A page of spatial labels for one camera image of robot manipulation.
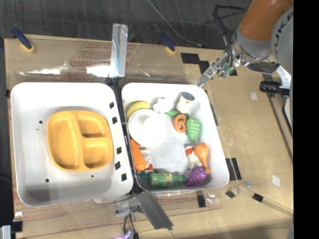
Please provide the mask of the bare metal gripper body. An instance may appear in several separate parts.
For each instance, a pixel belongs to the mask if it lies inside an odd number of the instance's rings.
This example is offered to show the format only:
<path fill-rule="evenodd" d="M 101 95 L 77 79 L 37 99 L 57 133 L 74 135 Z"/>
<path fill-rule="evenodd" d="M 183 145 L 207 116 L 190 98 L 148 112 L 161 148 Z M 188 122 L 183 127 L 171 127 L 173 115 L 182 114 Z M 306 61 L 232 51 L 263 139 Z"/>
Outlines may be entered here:
<path fill-rule="evenodd" d="M 212 77 L 229 77 L 240 66 L 241 58 L 241 53 L 236 53 L 233 50 L 225 50 L 223 55 L 212 64 Z"/>

